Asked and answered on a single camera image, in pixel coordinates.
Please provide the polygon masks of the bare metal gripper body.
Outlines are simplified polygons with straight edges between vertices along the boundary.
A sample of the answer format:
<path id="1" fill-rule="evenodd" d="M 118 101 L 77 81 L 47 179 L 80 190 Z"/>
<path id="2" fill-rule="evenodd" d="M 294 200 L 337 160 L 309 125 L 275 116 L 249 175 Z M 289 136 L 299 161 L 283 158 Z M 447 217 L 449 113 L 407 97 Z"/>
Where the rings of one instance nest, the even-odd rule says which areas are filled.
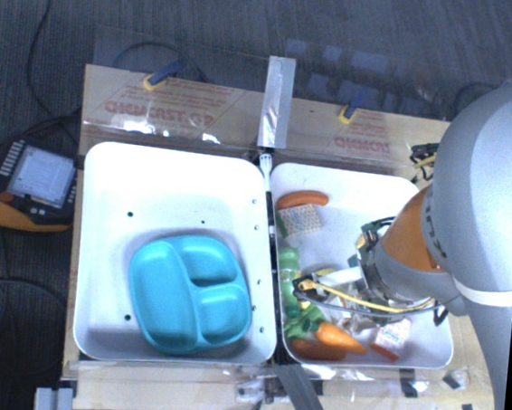
<path id="1" fill-rule="evenodd" d="M 345 286 L 345 291 L 355 299 L 354 309 L 380 327 L 431 308 L 430 297 L 409 299 L 392 291 L 382 282 L 374 264 L 366 259 L 361 260 L 359 255 L 350 256 L 348 266 L 355 271 L 355 278 Z"/>

